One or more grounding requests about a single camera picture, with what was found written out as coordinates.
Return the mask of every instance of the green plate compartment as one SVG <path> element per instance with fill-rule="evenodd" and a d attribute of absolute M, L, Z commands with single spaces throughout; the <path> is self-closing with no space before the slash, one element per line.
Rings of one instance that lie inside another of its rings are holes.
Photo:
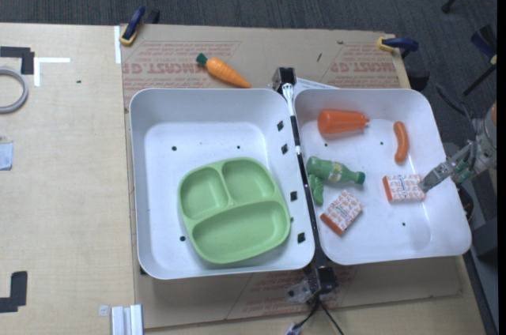
<path fill-rule="evenodd" d="M 225 264 L 282 244 L 290 216 L 278 185 L 257 160 L 240 157 L 188 172 L 178 188 L 188 236 L 208 262 Z"/>

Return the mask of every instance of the orange and white box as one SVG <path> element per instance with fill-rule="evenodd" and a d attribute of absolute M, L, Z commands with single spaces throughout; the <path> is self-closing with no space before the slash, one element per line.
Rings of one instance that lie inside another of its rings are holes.
<path fill-rule="evenodd" d="M 383 186 L 388 201 L 417 201 L 425 197 L 418 183 L 419 175 L 386 175 L 383 177 Z"/>
<path fill-rule="evenodd" d="M 319 218 L 341 235 L 362 211 L 362 204 L 347 190 L 342 191 Z"/>

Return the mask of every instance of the carrot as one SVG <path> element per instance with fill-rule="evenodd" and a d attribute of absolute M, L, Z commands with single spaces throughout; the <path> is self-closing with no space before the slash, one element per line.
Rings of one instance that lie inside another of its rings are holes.
<path fill-rule="evenodd" d="M 197 56 L 197 62 L 206 64 L 206 68 L 210 74 L 230 84 L 240 86 L 242 88 L 250 88 L 251 84 L 246 81 L 237 71 L 235 71 L 229 64 L 220 60 L 219 58 L 207 58 L 204 54 L 200 53 Z"/>
<path fill-rule="evenodd" d="M 408 155 L 408 148 L 410 147 L 410 140 L 408 139 L 408 133 L 406 126 L 403 122 L 394 123 L 394 133 L 397 137 L 397 152 L 395 153 L 395 162 L 401 164 Z"/>

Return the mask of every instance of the metal ring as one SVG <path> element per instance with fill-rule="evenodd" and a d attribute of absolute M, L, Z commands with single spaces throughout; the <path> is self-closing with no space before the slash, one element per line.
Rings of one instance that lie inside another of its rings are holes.
<path fill-rule="evenodd" d="M 14 70 L 10 70 L 8 68 L 0 68 L 0 75 L 7 75 L 8 77 L 17 79 L 21 84 L 21 86 L 23 87 L 23 93 L 21 93 L 21 97 L 18 100 L 16 100 L 16 102 L 8 106 L 0 106 L 0 115 L 1 115 L 5 113 L 12 113 L 13 111 L 16 111 L 23 105 L 23 103 L 26 101 L 26 98 L 28 97 L 28 85 L 23 76 Z"/>

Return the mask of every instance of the green bottle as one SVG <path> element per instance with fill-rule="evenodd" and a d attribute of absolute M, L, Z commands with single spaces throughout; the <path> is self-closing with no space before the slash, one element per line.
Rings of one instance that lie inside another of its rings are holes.
<path fill-rule="evenodd" d="M 335 161 L 321 160 L 311 156 L 306 164 L 309 187 L 316 204 L 323 204 L 323 181 L 355 182 L 361 185 L 365 181 L 364 172 L 349 170 L 344 164 Z"/>

